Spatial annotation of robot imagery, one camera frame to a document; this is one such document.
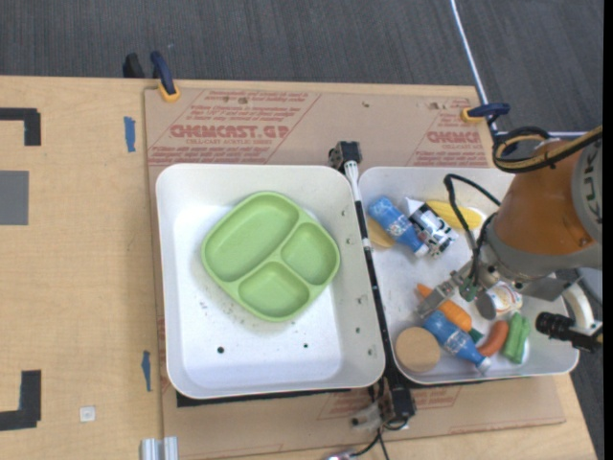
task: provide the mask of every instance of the blue bottle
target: blue bottle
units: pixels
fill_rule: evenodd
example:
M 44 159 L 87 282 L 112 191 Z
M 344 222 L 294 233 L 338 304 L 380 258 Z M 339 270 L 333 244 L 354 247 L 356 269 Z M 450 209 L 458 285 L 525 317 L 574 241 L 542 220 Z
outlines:
M 413 253 L 421 257 L 428 253 L 428 246 L 418 237 L 413 223 L 387 197 L 371 203 L 368 214 L 396 242 L 408 245 Z
M 470 335 L 449 322 L 440 310 L 434 310 L 422 326 L 437 338 L 444 349 L 456 357 L 471 361 L 482 374 L 491 365 L 491 360 L 477 351 Z

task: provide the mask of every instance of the dark gray floor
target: dark gray floor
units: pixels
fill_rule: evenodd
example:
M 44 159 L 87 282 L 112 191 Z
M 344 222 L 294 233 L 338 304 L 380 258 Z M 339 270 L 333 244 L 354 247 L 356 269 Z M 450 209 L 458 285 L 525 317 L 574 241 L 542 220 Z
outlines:
M 0 74 L 475 85 L 500 130 L 602 124 L 604 0 L 0 0 Z M 595 304 L 602 317 L 602 308 Z M 603 356 L 572 373 L 604 458 Z

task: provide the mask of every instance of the cardboard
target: cardboard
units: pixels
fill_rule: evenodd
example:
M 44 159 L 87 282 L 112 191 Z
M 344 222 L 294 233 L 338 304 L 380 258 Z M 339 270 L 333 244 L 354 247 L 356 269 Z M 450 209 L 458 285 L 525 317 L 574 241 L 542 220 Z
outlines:
M 365 389 L 177 405 L 165 364 L 154 189 L 159 173 L 175 163 L 326 165 L 339 141 L 360 143 L 363 171 L 491 167 L 487 125 L 460 118 L 478 98 L 472 89 L 462 90 L 463 97 L 428 94 L 427 87 L 397 87 L 387 94 L 360 87 L 355 93 L 183 88 L 177 103 L 165 103 L 158 90 L 145 91 L 164 435 L 178 437 L 181 458 L 342 447 L 367 443 L 373 433 L 350 422 L 370 403 Z M 391 432 L 392 440 L 564 421 L 549 377 L 422 388 L 413 394 L 418 414 L 409 427 Z

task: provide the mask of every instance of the blue clamp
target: blue clamp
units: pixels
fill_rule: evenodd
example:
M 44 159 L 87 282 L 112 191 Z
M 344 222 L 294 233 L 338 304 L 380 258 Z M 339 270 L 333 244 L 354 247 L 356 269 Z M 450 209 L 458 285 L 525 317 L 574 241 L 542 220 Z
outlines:
M 160 79 L 159 88 L 164 100 L 174 103 L 181 97 L 181 92 L 172 81 L 172 73 L 169 66 L 158 51 L 151 52 L 150 58 L 153 62 L 153 76 Z
M 508 114 L 511 106 L 507 103 L 486 103 L 473 108 L 465 108 L 462 110 L 461 117 L 466 123 L 478 123 L 484 118 L 489 117 L 488 126 L 498 119 L 503 114 Z

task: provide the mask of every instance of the white tray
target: white tray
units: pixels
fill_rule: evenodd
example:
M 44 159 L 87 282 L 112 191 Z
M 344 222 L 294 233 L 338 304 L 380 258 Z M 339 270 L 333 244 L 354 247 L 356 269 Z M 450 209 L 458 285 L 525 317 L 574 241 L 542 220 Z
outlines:
M 436 199 L 448 202 L 448 193 L 443 185 L 443 179 L 448 173 L 467 177 L 498 199 L 502 199 L 512 180 L 511 174 L 496 169 L 373 168 L 365 171 L 359 179 L 365 211 L 369 204 L 380 196 L 389 197 L 398 207 L 406 196 L 422 201 Z M 465 183 L 454 181 L 454 187 L 459 205 L 475 208 L 485 215 L 496 210 L 491 201 Z M 411 253 L 409 247 L 399 244 L 388 249 L 376 248 L 375 245 L 373 255 L 375 272 L 392 344 L 404 329 L 420 325 L 420 319 L 415 314 L 420 302 L 416 294 L 417 283 L 433 288 L 446 280 L 450 271 L 460 269 L 469 258 L 470 251 L 464 234 L 461 234 L 436 260 L 427 255 L 418 259 Z M 488 334 L 491 321 L 481 317 L 475 306 L 467 304 L 458 294 L 454 295 L 453 301 L 470 313 L 475 329 L 484 335 Z M 568 315 L 561 297 L 551 303 L 531 297 L 524 298 L 521 313 L 531 322 L 534 322 L 542 311 Z M 442 358 L 437 366 L 427 373 L 411 373 L 397 359 L 396 362 L 398 369 L 408 379 L 432 385 L 554 375 L 571 371 L 579 361 L 579 351 L 568 342 L 549 339 L 535 329 L 530 334 L 526 353 L 526 359 L 521 365 L 513 364 L 503 356 L 493 356 L 492 365 L 484 376 L 472 363 L 458 359 L 447 352 L 442 352 Z
M 206 233 L 251 194 L 291 198 L 328 230 L 340 268 L 296 318 L 264 321 L 209 276 Z M 167 367 L 194 399 L 368 386 L 385 366 L 381 334 L 347 179 L 323 166 L 177 164 L 156 181 Z

